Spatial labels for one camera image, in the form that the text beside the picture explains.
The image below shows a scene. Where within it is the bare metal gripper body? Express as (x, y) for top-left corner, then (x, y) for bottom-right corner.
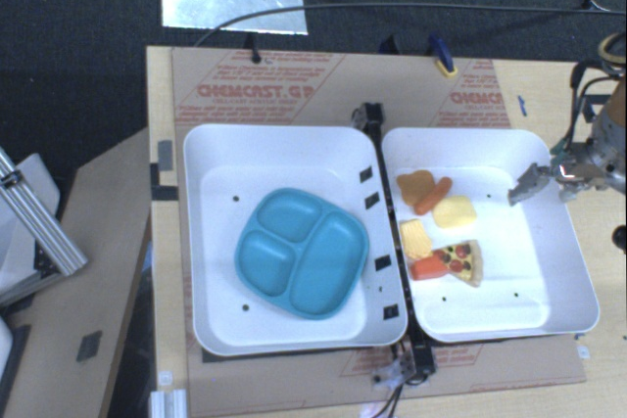
(549, 131), (627, 192)

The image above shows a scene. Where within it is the pale yellow bread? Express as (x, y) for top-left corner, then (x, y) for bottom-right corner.
(432, 195), (478, 230)

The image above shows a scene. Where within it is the orange sausage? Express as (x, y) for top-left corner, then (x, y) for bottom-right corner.
(413, 176), (455, 217)

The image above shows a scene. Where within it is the pizza slice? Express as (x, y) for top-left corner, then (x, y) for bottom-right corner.
(432, 239), (485, 289)

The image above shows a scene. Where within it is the brown biscuit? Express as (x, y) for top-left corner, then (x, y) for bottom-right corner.
(395, 169), (436, 208)

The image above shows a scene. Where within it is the yellow ridged toy food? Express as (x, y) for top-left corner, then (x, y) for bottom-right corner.
(398, 218), (435, 262)

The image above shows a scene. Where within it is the white plastic tray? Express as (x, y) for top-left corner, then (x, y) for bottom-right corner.
(380, 126), (602, 345)
(182, 122), (410, 357)

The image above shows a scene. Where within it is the orange carrot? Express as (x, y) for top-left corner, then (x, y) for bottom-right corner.
(409, 254), (450, 282)

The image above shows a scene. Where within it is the thin black and white rod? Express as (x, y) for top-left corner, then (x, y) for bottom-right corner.
(367, 124), (426, 348)

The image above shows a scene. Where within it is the blue divided plate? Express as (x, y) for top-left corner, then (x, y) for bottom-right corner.
(233, 187), (371, 321)

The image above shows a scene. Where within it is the brown cardboard board red print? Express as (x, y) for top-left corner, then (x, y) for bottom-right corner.
(170, 46), (588, 418)

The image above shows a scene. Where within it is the black block with thin wires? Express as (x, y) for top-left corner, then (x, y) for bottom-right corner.
(405, 341), (437, 386)
(351, 101), (385, 130)

